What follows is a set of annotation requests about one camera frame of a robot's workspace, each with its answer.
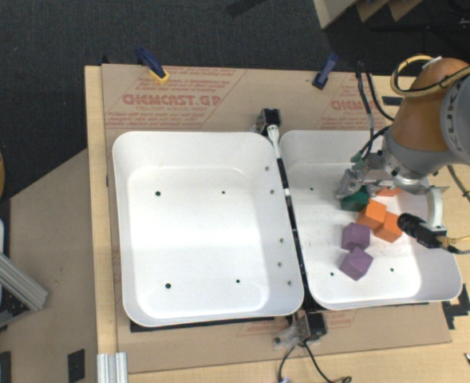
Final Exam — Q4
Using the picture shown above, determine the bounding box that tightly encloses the white plastic tray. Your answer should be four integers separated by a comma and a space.
112, 130, 305, 329
278, 128, 464, 311

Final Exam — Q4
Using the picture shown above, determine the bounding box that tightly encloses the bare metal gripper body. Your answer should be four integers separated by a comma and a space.
353, 152, 432, 195

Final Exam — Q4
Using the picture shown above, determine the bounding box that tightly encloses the brown cardboard board red print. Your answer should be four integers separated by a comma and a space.
101, 64, 453, 374

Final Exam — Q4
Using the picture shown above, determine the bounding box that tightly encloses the black cylinder on white bracket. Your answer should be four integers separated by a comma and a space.
397, 184, 450, 250

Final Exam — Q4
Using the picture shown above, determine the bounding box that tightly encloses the green cube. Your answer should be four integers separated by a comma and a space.
340, 187, 371, 212

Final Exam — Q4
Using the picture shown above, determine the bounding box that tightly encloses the thin black and white rod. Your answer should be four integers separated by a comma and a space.
267, 124, 310, 309

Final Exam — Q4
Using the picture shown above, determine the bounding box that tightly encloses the black block with thin wires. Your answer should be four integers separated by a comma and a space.
257, 108, 282, 136
293, 311, 328, 343

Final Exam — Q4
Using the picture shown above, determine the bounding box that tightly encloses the purple cube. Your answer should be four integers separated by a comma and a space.
338, 246, 375, 282
341, 221, 372, 252

